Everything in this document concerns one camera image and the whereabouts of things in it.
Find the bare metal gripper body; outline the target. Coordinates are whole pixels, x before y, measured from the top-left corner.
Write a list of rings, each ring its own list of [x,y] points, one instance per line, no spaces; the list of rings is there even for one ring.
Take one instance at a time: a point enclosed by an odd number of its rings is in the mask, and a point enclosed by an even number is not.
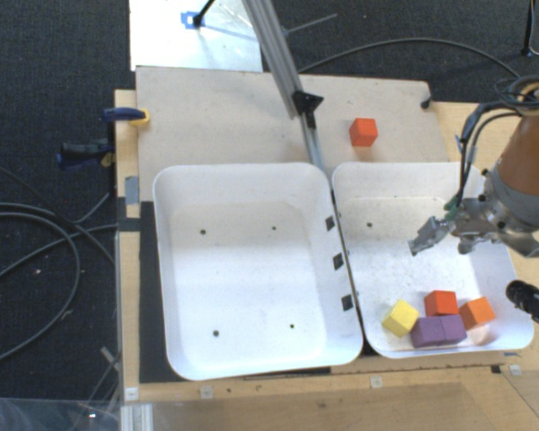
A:
[[[446,203],[449,232],[456,238],[480,236],[485,242],[503,243],[520,255],[539,255],[536,225],[528,224],[512,214],[500,201],[485,194],[458,201],[453,197]]]

